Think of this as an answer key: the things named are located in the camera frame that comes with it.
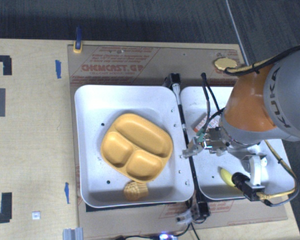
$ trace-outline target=white line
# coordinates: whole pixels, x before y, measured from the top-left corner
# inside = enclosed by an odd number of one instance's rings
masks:
[[[239,42],[239,46],[240,46],[241,51],[242,51],[242,56],[243,56],[244,62],[245,62],[245,64],[248,66],[248,65],[249,65],[249,62],[248,62],[248,59],[247,59],[247,56],[246,56],[246,53],[245,53],[244,46],[243,46],[243,44],[242,44],[242,42],[241,42],[241,39],[240,39],[240,36],[239,36],[239,32],[238,32],[238,30],[237,30],[237,26],[236,26],[234,17],[233,17],[233,15],[232,15],[232,12],[231,12],[230,5],[229,5],[228,0],[225,0],[225,3],[226,3],[226,6],[227,6],[227,8],[228,8],[228,12],[229,12],[229,14],[230,14],[231,20],[232,20],[232,24],[233,24],[233,27],[234,27],[234,30],[235,30],[236,37],[238,38],[238,42]]]

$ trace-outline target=wooden table surface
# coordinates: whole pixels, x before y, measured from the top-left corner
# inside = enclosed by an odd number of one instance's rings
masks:
[[[0,203],[2,193],[12,193],[12,219],[0,223],[0,240],[61,240],[63,229],[79,226],[76,190],[69,188],[70,203],[64,191],[65,183],[76,185],[67,54],[72,43],[0,39],[0,55],[12,58],[12,75],[3,75],[0,63],[0,88],[5,89],[5,116],[0,117]],[[56,60],[61,62],[61,78],[56,75]],[[300,239],[291,205],[285,204],[285,209],[287,220],[197,233],[202,240]],[[33,220],[35,211],[40,211],[41,219]],[[179,239],[196,238],[189,231]]]

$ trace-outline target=dark gray cloth background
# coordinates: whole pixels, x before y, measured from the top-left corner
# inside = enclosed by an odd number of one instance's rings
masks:
[[[78,25],[84,40],[240,44],[252,64],[300,44],[300,0],[0,0],[0,38],[73,40]],[[284,147],[300,181],[300,141]],[[300,194],[291,205],[300,229]]]

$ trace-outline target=yellow divided plate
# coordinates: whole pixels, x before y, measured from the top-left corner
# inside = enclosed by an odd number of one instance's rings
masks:
[[[133,181],[153,181],[163,170],[173,150],[171,137],[143,117],[119,116],[101,143],[102,158]]]

